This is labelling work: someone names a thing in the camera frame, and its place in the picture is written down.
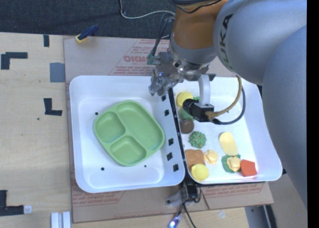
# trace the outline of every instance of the black fabric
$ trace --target black fabric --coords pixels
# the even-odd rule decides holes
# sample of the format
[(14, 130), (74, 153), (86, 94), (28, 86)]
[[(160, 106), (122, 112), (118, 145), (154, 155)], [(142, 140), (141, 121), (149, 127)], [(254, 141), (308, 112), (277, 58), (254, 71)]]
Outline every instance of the black fabric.
[[(167, 0), (122, 1), (127, 16), (175, 11)], [(125, 19), (118, 0), (0, 0), (0, 32), (78, 35), (98, 25), (96, 36), (156, 38), (161, 15)]]

